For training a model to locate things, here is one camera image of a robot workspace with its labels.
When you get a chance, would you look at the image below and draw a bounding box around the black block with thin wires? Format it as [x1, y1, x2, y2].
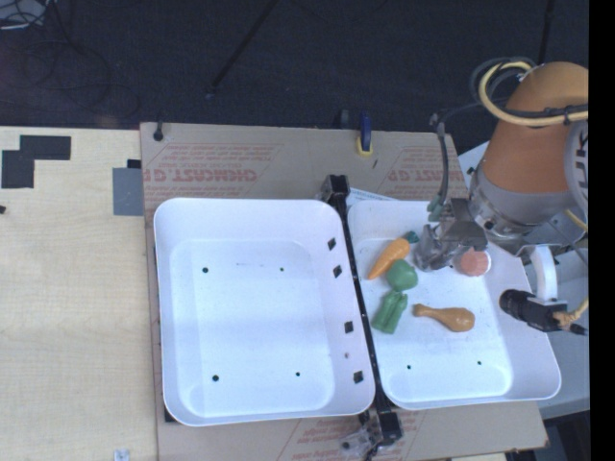
[373, 409, 405, 448]
[319, 174, 352, 206]

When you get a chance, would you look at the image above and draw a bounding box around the pink round toy food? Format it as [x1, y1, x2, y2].
[453, 249, 492, 277]

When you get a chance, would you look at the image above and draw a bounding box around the black cylinder on white bracket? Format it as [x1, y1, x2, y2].
[498, 244, 572, 333]

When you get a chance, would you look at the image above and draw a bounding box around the white plastic tray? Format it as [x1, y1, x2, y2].
[346, 199, 563, 412]
[153, 196, 378, 427]

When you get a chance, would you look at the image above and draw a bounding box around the orange carrot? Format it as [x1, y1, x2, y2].
[366, 230, 421, 281]

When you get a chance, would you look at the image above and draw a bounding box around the brown chicken drumstick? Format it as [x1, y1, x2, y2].
[412, 303, 477, 334]

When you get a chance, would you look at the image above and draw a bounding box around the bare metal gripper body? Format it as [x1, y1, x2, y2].
[439, 197, 542, 258]

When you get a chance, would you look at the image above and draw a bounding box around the green bell pepper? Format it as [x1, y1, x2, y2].
[385, 258, 420, 293]

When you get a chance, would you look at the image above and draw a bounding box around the brown cardboard board red print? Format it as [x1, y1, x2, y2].
[138, 121, 550, 461]

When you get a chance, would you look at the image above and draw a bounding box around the green asparagus bundle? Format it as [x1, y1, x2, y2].
[370, 289, 409, 335]

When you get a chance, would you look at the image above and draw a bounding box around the thin black rod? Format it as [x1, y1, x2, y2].
[334, 193, 391, 418]

